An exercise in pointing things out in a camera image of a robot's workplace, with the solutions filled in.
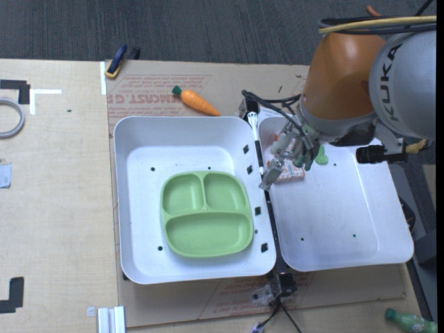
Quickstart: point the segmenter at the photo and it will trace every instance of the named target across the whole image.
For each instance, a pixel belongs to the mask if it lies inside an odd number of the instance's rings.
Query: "plastic bottle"
[[[410,333],[438,333],[438,323],[427,321],[415,314],[400,314],[388,308],[385,318],[396,322],[405,332]]]

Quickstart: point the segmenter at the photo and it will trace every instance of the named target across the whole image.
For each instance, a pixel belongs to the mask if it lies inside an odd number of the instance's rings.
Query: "carrot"
[[[193,90],[182,90],[177,85],[173,88],[173,94],[179,95],[183,103],[189,107],[202,111],[212,116],[220,116],[221,113],[216,110],[208,101]]]

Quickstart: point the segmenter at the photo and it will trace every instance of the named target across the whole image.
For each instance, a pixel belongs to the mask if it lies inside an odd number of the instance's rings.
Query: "cardboard sheet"
[[[124,61],[114,80],[106,80],[112,159],[114,224],[119,304],[126,307],[128,327],[141,327],[245,316],[269,312],[252,303],[252,292],[265,277],[199,280],[139,285],[125,280],[119,259],[119,215],[115,189],[112,131],[127,116],[199,116],[171,92],[175,85],[207,99],[223,116],[237,115],[246,89],[265,99],[301,93],[308,66],[224,65],[192,62]],[[291,271],[298,290],[285,298],[287,309],[304,309],[401,298],[400,266],[364,266],[311,273]]]

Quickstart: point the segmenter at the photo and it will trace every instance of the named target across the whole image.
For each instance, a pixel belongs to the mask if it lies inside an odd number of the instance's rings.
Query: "tape roll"
[[[15,136],[18,132],[20,132],[20,130],[23,128],[23,125],[25,123],[25,114],[23,112],[23,108],[13,100],[0,99],[0,105],[7,105],[16,109],[16,111],[20,115],[19,123],[12,130],[9,130],[8,132],[0,132],[0,139],[11,138]]]

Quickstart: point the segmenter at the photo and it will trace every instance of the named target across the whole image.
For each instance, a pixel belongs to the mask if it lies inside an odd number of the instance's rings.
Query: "green divided plate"
[[[160,208],[166,241],[184,257],[238,253],[253,238],[246,191],[229,173],[192,171],[170,177]]]

